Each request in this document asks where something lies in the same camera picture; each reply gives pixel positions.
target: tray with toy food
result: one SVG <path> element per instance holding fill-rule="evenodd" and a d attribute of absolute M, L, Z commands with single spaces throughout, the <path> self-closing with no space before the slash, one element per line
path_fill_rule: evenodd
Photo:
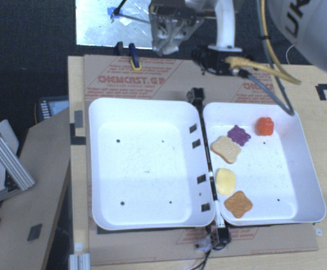
<path fill-rule="evenodd" d="M 298 115 L 276 105 L 99 98 L 89 107 L 92 212 L 107 230 L 317 222 L 325 204 Z M 216 182 L 215 209 L 208 159 Z"/>

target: white tray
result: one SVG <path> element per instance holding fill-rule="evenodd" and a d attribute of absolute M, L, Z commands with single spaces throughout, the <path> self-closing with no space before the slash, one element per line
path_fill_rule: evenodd
<path fill-rule="evenodd" d="M 256 134 L 260 117 L 275 123 L 271 136 Z M 218 195 L 224 219 L 236 226 L 318 222 L 326 207 L 297 114 L 289 116 L 276 105 L 210 103 L 204 109 L 209 145 L 238 125 L 251 135 L 233 164 L 210 151 L 213 172 L 227 168 L 236 175 L 253 207 L 235 218 L 226 209 L 227 196 Z"/>
<path fill-rule="evenodd" d="M 260 117 L 274 121 L 272 136 L 256 135 Z M 323 219 L 325 204 L 297 114 L 291 117 L 275 105 L 210 103 L 204 119 L 210 145 L 234 125 L 252 136 L 233 164 L 210 153 L 214 174 L 218 168 L 232 170 L 235 191 L 242 190 L 253 203 L 237 219 L 223 204 L 228 197 L 218 195 L 225 220 L 248 226 Z M 207 160 L 199 115 L 191 104 L 100 98 L 89 107 L 89 131 L 92 212 L 100 227 L 211 223 L 215 210 Z"/>
<path fill-rule="evenodd" d="M 92 212 L 100 227 L 199 227 L 213 220 L 200 121 L 191 104 L 100 98 L 89 107 L 89 129 Z"/>

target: yellow cable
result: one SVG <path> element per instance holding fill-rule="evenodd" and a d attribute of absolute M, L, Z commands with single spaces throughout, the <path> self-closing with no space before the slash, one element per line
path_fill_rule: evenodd
<path fill-rule="evenodd" d="M 265 8 L 266 8 L 266 0 L 260 0 L 260 11 L 261 11 L 261 23 L 262 23 L 262 28 L 263 28 L 263 35 L 268 36 L 268 30 L 267 30 L 267 21 L 266 21 L 266 13 L 265 13 Z M 270 54 L 274 64 L 277 66 L 277 68 L 286 76 L 290 77 L 290 82 L 300 85 L 301 81 L 297 80 L 296 78 L 292 77 L 281 65 L 280 61 L 278 60 L 275 51 L 271 45 L 271 42 L 269 39 L 265 39 L 266 46 L 268 53 Z"/>
<path fill-rule="evenodd" d="M 300 83 L 301 83 L 301 81 L 293 78 L 291 75 L 287 75 L 285 73 L 278 72 L 270 67 L 264 66 L 257 62 L 253 62 L 246 58 L 229 56 L 225 59 L 225 62 L 231 65 L 231 69 L 237 69 L 240 67 L 250 67 L 250 68 L 260 69 L 264 72 L 270 73 L 274 76 L 278 76 L 281 79 L 291 82 L 293 84 L 300 85 Z"/>

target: dark floor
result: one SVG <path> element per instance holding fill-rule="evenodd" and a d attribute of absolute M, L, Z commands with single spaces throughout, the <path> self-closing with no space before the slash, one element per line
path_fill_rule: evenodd
<path fill-rule="evenodd" d="M 245 1 L 237 15 L 236 28 L 236 45 L 244 48 L 256 61 L 265 62 L 258 39 L 255 0 Z M 277 56 L 285 62 L 290 43 L 269 18 L 268 29 Z M 189 59 L 195 46 L 214 43 L 215 37 L 215 21 L 207 21 L 181 45 L 178 53 L 168 57 Z M 68 94 L 67 57 L 87 53 L 110 55 L 113 52 L 110 48 L 75 44 L 75 0 L 0 0 L 0 121 L 8 119 L 22 141 L 27 129 L 34 124 L 34 107 L 39 98 Z M 151 51 L 139 51 L 138 54 L 156 56 Z M 290 53 L 290 62 L 308 63 L 295 50 Z M 69 220 L 67 203 L 64 205 L 55 241 L 67 245 Z M 63 263 L 61 260 L 66 258 L 66 253 L 58 256 L 56 263 Z M 48 269 L 55 269 L 53 264 L 49 264 Z"/>

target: purple toy grapes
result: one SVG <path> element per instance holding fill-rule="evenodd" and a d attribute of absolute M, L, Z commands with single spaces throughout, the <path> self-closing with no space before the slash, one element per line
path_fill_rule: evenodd
<path fill-rule="evenodd" d="M 240 146 L 243 146 L 251 138 L 250 134 L 247 134 L 244 129 L 239 128 L 237 125 L 228 131 L 227 136 Z"/>

